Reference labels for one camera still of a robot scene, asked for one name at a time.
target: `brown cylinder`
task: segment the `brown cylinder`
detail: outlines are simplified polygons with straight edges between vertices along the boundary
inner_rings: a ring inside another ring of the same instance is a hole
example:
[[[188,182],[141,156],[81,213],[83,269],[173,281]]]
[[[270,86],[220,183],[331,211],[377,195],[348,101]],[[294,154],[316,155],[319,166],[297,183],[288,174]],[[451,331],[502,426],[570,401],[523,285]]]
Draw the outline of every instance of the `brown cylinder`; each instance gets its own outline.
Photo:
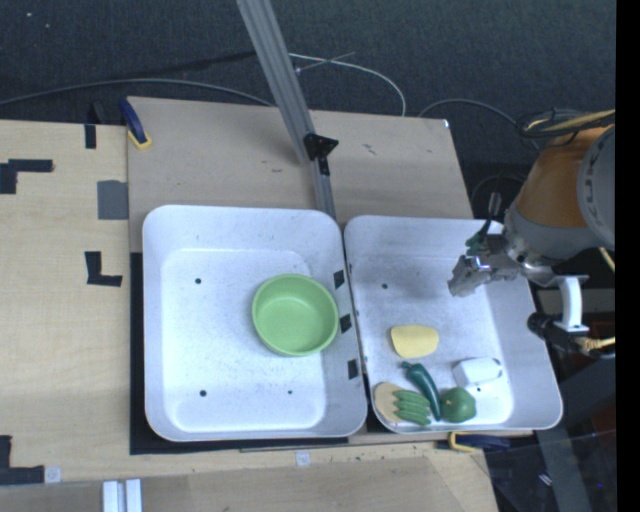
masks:
[[[525,218],[545,226],[587,226],[578,204],[578,172],[585,153],[607,128],[581,131],[573,140],[572,135],[557,137],[547,144],[516,198]]]

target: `toy green vegetable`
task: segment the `toy green vegetable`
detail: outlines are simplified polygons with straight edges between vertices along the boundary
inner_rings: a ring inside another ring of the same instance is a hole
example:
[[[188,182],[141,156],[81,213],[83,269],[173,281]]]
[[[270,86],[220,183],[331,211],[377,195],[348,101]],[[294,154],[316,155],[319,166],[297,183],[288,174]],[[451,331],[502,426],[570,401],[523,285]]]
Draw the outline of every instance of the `toy green vegetable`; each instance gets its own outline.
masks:
[[[442,416],[440,396],[429,372],[420,363],[411,364],[405,361],[402,363],[402,367],[407,370],[407,378],[422,391],[431,403],[433,417],[436,420],[440,420]]]
[[[442,417],[451,423],[462,423],[476,415],[476,399],[464,388],[452,388],[441,397]]]

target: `green bowl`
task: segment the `green bowl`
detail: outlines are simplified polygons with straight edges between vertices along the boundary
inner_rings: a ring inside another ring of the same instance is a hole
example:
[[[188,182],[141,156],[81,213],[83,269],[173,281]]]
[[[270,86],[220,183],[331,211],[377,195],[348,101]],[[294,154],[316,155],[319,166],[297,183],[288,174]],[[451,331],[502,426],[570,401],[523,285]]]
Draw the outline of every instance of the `green bowl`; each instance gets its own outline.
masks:
[[[260,285],[251,308],[258,336],[285,356],[307,356],[329,346],[338,332],[338,308],[319,282],[282,274]]]

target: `white cable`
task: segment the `white cable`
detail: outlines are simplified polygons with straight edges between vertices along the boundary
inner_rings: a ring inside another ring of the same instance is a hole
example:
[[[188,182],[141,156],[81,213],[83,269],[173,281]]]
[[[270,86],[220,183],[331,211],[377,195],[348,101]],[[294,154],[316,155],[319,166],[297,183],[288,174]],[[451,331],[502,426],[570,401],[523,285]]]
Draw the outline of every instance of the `white cable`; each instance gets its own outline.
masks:
[[[369,68],[365,68],[363,66],[358,66],[357,64],[349,64],[348,62],[340,62],[339,60],[333,60],[333,59],[321,59],[319,57],[309,57],[308,55],[299,55],[297,53],[290,53],[289,54],[290,57],[293,57],[295,59],[303,59],[303,60],[310,60],[310,61],[314,61],[314,62],[326,62],[327,64],[334,64],[336,66],[344,66],[345,68],[352,68],[352,69],[357,69],[359,71],[364,71],[365,73],[370,73],[374,76],[377,76],[378,78],[384,80],[385,82],[387,82],[391,87],[393,87],[395,89],[395,91],[398,93],[398,96],[400,96],[400,100],[402,101],[402,117],[405,116],[406,112],[407,112],[407,102],[404,98],[404,94],[402,94],[402,91],[400,90],[400,88],[393,83],[393,81],[384,76],[382,73],[378,73],[377,71],[374,71],[373,69],[369,69]]]

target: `yellow sponge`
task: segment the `yellow sponge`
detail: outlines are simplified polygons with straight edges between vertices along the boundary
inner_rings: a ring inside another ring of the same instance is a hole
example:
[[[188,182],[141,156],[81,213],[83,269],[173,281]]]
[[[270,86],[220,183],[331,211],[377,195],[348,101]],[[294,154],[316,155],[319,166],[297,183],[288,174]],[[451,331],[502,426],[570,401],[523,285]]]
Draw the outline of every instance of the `yellow sponge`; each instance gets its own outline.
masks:
[[[391,328],[391,341],[400,357],[416,359],[438,348],[440,336],[433,327],[420,324],[396,325]]]

